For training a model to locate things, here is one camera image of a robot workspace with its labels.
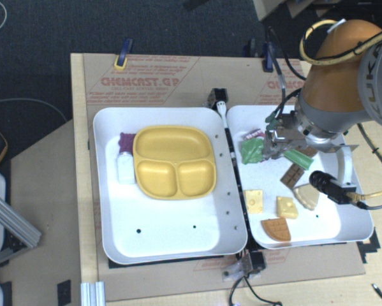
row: yellow plate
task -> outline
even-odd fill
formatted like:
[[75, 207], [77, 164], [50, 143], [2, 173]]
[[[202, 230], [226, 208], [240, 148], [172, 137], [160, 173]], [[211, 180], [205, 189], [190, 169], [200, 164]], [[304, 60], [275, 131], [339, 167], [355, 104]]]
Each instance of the yellow plate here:
[[135, 176], [141, 190], [163, 200], [208, 195], [216, 184], [213, 148], [207, 135], [186, 126], [150, 126], [135, 135]]

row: clip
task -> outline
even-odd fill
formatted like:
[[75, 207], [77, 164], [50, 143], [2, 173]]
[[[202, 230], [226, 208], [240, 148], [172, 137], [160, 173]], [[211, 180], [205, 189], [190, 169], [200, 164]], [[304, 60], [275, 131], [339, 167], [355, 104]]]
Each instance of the clip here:
[[114, 68], [118, 71], [123, 71], [127, 65], [127, 54], [131, 52], [133, 46], [133, 39], [125, 38], [122, 44], [120, 55], [115, 58]]

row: white tray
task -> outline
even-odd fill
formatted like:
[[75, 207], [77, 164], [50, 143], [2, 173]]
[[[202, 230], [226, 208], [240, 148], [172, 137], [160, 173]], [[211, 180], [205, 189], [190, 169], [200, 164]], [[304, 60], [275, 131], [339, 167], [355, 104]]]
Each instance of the white tray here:
[[[294, 197], [293, 192], [280, 181], [292, 163], [282, 157], [257, 164], [242, 164], [240, 144], [248, 132], [258, 128], [265, 131], [265, 118], [274, 109], [275, 106], [234, 106], [227, 115], [242, 188], [263, 190], [263, 213], [249, 214], [253, 238], [268, 249], [368, 239], [373, 232], [369, 211], [361, 210], [353, 205], [338, 205], [325, 194], [320, 194], [318, 205], [313, 211], [304, 208], [295, 199], [298, 217], [287, 219], [291, 233], [290, 242], [273, 240], [265, 233], [261, 221], [277, 218], [276, 196]], [[284, 108], [284, 112], [290, 110], [292, 110], [291, 106]], [[343, 137], [338, 137], [336, 143], [344, 143]], [[315, 170], [321, 170], [336, 177], [338, 171], [336, 155], [317, 153], [310, 169], [305, 171], [297, 185], [308, 184], [309, 175]], [[355, 172], [353, 172], [352, 181], [358, 186], [357, 191], [360, 192]]]
[[[157, 200], [137, 184], [120, 185], [116, 157], [120, 133], [147, 126], [202, 130], [215, 155], [217, 182], [194, 200]], [[247, 242], [242, 205], [220, 116], [208, 108], [105, 108], [93, 123], [103, 247], [114, 262], [131, 265], [236, 254]]]

